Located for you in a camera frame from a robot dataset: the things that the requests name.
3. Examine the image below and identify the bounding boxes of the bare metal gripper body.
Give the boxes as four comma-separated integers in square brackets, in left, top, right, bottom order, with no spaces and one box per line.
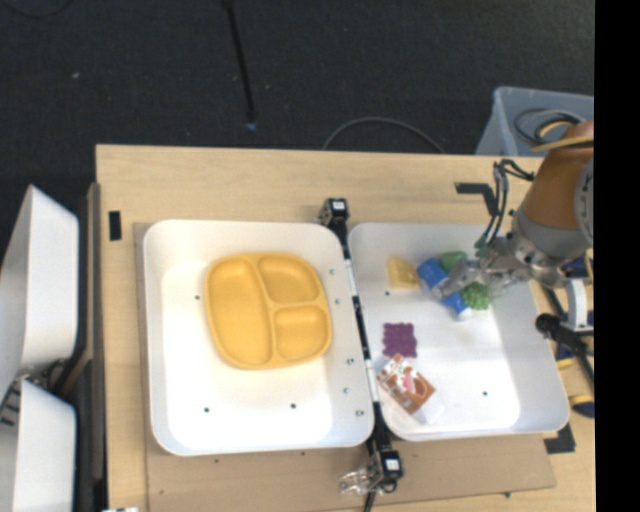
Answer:
[472,235,570,292]

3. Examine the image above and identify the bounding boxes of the green toy pepper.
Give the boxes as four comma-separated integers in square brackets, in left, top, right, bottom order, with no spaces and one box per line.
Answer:
[438,250,469,274]

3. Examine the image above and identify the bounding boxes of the green broccoli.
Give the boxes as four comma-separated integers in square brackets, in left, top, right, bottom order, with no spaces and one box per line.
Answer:
[460,280,493,312]

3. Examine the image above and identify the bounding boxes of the blue can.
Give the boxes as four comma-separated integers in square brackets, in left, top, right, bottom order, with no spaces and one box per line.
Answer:
[439,291,475,322]
[416,256,450,297]

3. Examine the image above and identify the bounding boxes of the yellow cheese wedge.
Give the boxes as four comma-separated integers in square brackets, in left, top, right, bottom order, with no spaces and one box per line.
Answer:
[385,256,422,291]

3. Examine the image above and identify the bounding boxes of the purple grapes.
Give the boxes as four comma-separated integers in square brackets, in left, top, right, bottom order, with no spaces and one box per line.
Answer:
[382,321,419,359]

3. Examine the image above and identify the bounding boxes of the white plastic tray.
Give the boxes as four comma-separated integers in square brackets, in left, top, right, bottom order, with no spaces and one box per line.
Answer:
[346,221,572,443]
[142,218,377,458]

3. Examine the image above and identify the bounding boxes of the thin black and white rod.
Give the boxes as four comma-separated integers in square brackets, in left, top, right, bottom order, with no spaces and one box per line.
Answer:
[333,219,393,454]

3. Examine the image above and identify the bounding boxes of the brown and white carton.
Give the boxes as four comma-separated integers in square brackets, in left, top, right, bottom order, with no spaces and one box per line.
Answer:
[374,352,447,427]

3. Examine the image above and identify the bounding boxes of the grey plastic bin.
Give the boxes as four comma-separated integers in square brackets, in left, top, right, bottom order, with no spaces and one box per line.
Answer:
[473,85,595,157]

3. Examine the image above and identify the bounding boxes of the yellow divided plate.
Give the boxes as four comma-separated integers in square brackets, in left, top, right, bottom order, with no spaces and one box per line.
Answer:
[203,251,334,372]

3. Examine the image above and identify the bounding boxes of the black cylinder on white bracket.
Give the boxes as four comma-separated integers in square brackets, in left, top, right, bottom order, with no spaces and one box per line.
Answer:
[535,277,595,352]

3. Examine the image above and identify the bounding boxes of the black block with thin wires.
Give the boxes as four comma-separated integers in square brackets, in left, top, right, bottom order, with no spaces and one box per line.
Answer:
[370,448,404,495]
[317,197,351,227]

